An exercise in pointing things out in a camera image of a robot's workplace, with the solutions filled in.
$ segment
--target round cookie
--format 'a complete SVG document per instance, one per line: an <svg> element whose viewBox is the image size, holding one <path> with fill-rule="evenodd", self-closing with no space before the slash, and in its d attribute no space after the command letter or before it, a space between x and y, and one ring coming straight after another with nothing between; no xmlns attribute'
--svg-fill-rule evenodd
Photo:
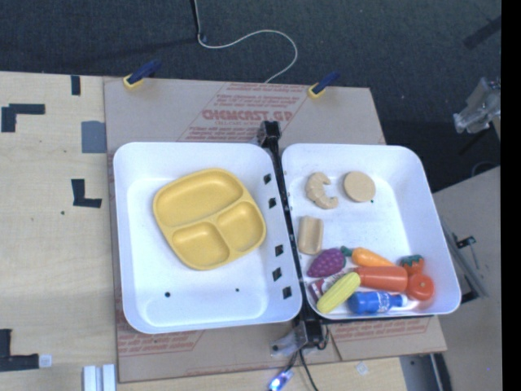
<svg viewBox="0 0 521 391"><path fill-rule="evenodd" d="M344 190L350 199L361 203L373 199L376 186L369 175L352 171L344 178Z"/></svg>

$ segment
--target transparent plastic object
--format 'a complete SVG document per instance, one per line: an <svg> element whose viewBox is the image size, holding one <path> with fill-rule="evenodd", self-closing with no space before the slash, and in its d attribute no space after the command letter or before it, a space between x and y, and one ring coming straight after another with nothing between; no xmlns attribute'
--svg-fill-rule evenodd
<svg viewBox="0 0 521 391"><path fill-rule="evenodd" d="M496 116L501 116L501 84L482 77L466 100L466 108L453 118L459 134L464 130L476 134L488 129L489 122Z"/></svg>

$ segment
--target cardboard box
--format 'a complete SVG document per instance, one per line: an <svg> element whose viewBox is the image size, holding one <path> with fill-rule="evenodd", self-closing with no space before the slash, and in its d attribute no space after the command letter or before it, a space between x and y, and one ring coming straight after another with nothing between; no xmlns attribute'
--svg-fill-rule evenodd
<svg viewBox="0 0 521 391"><path fill-rule="evenodd" d="M310 99L307 86L146 79L127 90L104 82L107 157L116 291L120 382L284 367L270 342L292 323L146 335L132 329L121 307L112 157L130 142L253 142L262 121L279 121L281 150L293 143L385 144L369 89L330 87ZM383 358L446 350L436 316L331 324L323 351L309 363Z"/></svg>

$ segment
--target wooden table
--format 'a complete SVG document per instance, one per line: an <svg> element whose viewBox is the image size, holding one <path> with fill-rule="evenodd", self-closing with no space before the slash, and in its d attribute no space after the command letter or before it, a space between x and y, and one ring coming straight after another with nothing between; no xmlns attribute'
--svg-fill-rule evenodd
<svg viewBox="0 0 521 391"><path fill-rule="evenodd" d="M107 155L82 153L81 123L105 121L103 79L0 72L0 106L44 103L0 133L0 328L11 354L50 354L52 366L0 373L0 389L81 389L81 369L116 364ZM77 207L71 180L100 208ZM399 358L313 365L319 389L406 390ZM278 370L119 384L120 390L267 389ZM311 389L301 367L285 388Z"/></svg>

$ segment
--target blue bottle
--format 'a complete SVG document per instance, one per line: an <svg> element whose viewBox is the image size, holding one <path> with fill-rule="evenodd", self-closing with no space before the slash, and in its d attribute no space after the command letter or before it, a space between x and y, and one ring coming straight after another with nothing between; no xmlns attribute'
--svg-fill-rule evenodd
<svg viewBox="0 0 521 391"><path fill-rule="evenodd" d="M355 292L348 298L349 309L356 314L385 313L391 307L403 307L407 298L386 291Z"/></svg>

